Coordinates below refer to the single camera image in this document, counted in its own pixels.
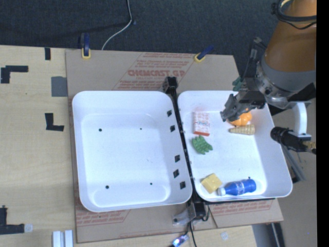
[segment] white tray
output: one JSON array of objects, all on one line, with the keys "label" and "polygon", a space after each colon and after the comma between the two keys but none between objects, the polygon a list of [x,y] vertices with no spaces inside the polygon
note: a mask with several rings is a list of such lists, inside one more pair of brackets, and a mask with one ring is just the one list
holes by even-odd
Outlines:
[{"label": "white tray", "polygon": [[86,91],[73,98],[72,108],[80,200],[87,209],[189,200],[192,185],[168,95]]},{"label": "white tray", "polygon": [[[274,127],[268,106],[252,110],[251,124],[255,135],[229,133],[233,125],[223,122],[220,111],[232,91],[187,91],[178,97],[178,106],[183,123],[192,175],[197,193],[209,202],[251,200],[285,197],[293,185],[281,146],[271,139]],[[213,150],[202,155],[192,146],[193,113],[210,114],[210,135],[205,140]],[[215,173],[223,185],[242,179],[252,178],[257,184],[255,192],[240,196],[218,196],[216,191],[209,194],[201,180]]]}]

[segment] cardboard sheet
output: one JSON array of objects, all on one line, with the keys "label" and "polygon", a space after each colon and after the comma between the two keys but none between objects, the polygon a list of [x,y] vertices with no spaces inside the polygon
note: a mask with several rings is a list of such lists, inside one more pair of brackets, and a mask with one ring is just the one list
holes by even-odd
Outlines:
[{"label": "cardboard sheet", "polygon": [[[201,63],[194,62],[193,57],[193,54],[92,50],[91,58],[85,60],[81,50],[66,50],[78,243],[185,231],[184,226],[172,224],[172,216],[181,213],[185,204],[105,213],[92,213],[82,206],[71,102],[81,91],[161,90],[167,76],[177,77],[177,93],[232,90],[232,82],[238,77],[233,56],[207,55]],[[277,199],[214,204],[210,210],[208,221],[195,224],[195,230],[283,220]]]}]

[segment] blue plastic bottle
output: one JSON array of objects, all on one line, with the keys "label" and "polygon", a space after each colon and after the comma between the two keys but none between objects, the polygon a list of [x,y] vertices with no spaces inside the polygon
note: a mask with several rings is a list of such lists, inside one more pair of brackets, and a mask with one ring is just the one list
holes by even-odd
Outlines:
[{"label": "blue plastic bottle", "polygon": [[225,187],[218,189],[218,195],[224,196],[226,194],[238,196],[247,192],[254,192],[256,190],[256,182],[253,179],[245,179],[228,183]]}]

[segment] yellow cube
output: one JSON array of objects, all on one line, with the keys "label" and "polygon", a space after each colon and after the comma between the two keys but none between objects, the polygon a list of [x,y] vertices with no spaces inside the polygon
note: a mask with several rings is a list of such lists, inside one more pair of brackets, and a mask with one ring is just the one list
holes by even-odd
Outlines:
[{"label": "yellow cube", "polygon": [[216,176],[215,173],[207,176],[201,181],[201,184],[205,187],[208,193],[213,193],[217,190],[221,185],[221,180]]}]

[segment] table surface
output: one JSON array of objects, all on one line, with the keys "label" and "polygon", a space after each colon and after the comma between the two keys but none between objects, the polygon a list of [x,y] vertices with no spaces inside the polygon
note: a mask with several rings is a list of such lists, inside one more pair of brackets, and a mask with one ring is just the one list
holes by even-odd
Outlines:
[{"label": "table surface", "polygon": [[[0,84],[0,205],[7,224],[33,225],[32,233],[0,235],[0,246],[51,246],[53,231],[73,230],[75,205],[67,97],[51,96],[51,77],[66,77],[65,49],[0,46],[0,67],[28,65]],[[64,131],[46,131],[45,113]],[[74,246],[169,246],[179,234],[77,244]],[[198,246],[257,246],[252,226],[194,232]],[[188,246],[194,246],[190,239]]]}]

